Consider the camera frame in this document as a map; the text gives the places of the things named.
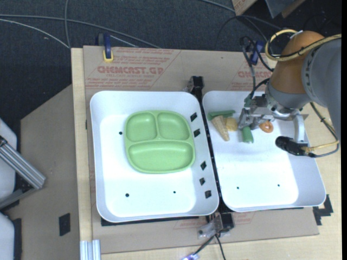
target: white object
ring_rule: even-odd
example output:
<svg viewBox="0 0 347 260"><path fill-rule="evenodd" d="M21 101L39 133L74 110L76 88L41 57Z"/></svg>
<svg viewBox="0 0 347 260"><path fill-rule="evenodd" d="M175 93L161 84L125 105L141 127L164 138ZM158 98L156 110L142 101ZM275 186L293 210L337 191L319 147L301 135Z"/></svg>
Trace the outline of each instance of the white object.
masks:
<svg viewBox="0 0 347 260"><path fill-rule="evenodd" d="M194 96L185 92L102 91L92 97L90 108L97 208L105 220L116 223L215 212L219 195L200 104ZM184 171L140 173L127 160L124 136L119 134L127 117L155 110L181 114L192 133L200 129L194 138L195 161ZM197 118L190 121L194 113Z"/></svg>
<svg viewBox="0 0 347 260"><path fill-rule="evenodd" d="M9 145L17 147L15 133L0 119L0 135L4 137ZM7 163L0 159L0 200L13 193L16 182L16 172Z"/></svg>
<svg viewBox="0 0 347 260"><path fill-rule="evenodd" d="M212 91L203 97L208 114L234 110L238 121L248 92ZM224 141L208 121L222 199L236 212L317 206L326 193L316 160L291 155L275 145L278 136L294 136L292 121L275 120L274 131L252 130L254 143L242 142L242 132Z"/></svg>
<svg viewBox="0 0 347 260"><path fill-rule="evenodd" d="M0 213L0 259L13 260L15 228L10 219Z"/></svg>

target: green plate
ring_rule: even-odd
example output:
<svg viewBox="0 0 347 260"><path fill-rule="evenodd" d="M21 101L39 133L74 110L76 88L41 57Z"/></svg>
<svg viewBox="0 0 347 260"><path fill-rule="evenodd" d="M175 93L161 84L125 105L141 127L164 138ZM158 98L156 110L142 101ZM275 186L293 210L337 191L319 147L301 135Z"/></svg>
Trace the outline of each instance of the green plate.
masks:
<svg viewBox="0 0 347 260"><path fill-rule="evenodd" d="M132 167L145 173L182 171L195 160L192 133L180 114L149 110L125 122L125 149Z"/></svg>

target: wooden table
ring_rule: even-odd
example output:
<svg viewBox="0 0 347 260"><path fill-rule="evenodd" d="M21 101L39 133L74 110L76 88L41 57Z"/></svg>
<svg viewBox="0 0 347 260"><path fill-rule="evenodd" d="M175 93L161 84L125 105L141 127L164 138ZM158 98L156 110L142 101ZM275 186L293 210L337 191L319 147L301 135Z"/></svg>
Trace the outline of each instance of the wooden table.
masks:
<svg viewBox="0 0 347 260"><path fill-rule="evenodd" d="M80 240L92 241L91 194L89 189L88 145L86 131L86 100L83 74L83 49L72 49L73 102L75 120L76 168L78 180L78 205ZM329 116L326 109L321 109ZM313 144L331 142L331 134L305 106L304 113L310 114L305 121L307 135ZM297 238L257 240L223 244L228 260L269 260L269 259L342 259L342 209L341 209L341 156L340 150L330 156L318 158L317 163L322 175L326 193L334 213L323 217L319 235ZM194 252L197 247L160 249L137 252L103 254L103 260L179 260ZM201 259L222 259L220 248L216 244L208 245L200 253Z"/></svg>

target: gray floor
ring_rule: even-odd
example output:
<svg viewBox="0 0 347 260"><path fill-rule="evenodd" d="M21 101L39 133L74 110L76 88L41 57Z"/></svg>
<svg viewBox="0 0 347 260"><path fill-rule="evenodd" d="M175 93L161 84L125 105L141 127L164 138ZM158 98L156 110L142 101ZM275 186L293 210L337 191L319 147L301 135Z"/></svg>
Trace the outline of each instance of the gray floor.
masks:
<svg viewBox="0 0 347 260"><path fill-rule="evenodd" d="M210 0L232 8L231 0ZM67 43L64 22L66 0L0 0L0 18L39 28ZM264 0L258 0L244 18L222 7L198 0L69 0L68 18L83 21L170 49L241 51L240 37L270 37L278 28L314 30L325 36L342 32L342 0L307 0L286 19L273 19ZM32 15L56 19L10 17ZM68 22L72 47L94 45L98 33L108 29ZM70 51L60 42L34 29L0 21L0 118L13 130L35 108L71 84ZM113 46L151 47L111 34Z"/></svg>

